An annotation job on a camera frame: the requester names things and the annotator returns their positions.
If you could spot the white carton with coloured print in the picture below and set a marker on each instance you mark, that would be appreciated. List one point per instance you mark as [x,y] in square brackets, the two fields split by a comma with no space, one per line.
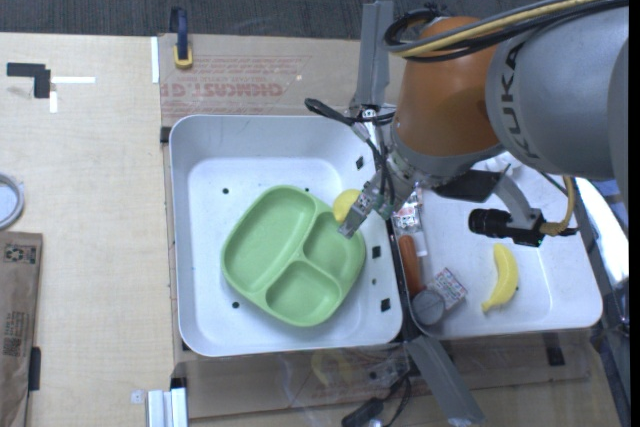
[450,287]

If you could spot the clear packet with red print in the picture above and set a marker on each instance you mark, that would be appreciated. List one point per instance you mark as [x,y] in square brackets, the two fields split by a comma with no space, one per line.
[406,216]

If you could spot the orange sausage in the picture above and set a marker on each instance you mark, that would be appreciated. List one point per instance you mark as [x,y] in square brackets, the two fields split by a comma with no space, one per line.
[411,265]

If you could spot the brown cardboard board red print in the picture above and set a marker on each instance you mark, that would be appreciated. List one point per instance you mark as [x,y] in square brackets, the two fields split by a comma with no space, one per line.
[225,85]

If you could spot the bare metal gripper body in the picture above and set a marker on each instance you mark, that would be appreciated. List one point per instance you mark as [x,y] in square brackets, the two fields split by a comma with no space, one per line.
[400,187]

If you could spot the white plastic tray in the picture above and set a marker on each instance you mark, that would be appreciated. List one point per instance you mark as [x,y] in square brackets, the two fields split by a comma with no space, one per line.
[210,240]
[550,285]

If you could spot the small yellow banana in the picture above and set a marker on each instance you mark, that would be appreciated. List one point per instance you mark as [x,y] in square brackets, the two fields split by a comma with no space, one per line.
[343,204]

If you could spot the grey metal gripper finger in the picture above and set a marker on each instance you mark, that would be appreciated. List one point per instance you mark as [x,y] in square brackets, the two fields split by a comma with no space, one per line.
[351,220]

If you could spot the green divided plate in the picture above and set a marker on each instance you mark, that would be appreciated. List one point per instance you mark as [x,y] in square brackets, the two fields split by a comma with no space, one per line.
[270,245]

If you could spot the small white tube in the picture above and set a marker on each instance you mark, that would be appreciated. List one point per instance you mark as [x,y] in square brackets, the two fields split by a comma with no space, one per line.
[423,246]

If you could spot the brown paper bag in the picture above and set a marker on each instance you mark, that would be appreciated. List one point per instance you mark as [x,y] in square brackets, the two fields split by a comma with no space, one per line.
[15,315]

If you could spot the small silver can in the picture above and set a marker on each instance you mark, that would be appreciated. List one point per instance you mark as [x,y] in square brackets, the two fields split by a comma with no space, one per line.
[428,307]

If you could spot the black cylinder on white bracket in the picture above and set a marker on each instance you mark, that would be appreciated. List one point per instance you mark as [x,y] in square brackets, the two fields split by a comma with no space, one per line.
[492,222]

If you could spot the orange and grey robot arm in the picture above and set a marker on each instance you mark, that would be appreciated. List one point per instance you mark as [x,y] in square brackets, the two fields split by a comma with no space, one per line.
[550,95]

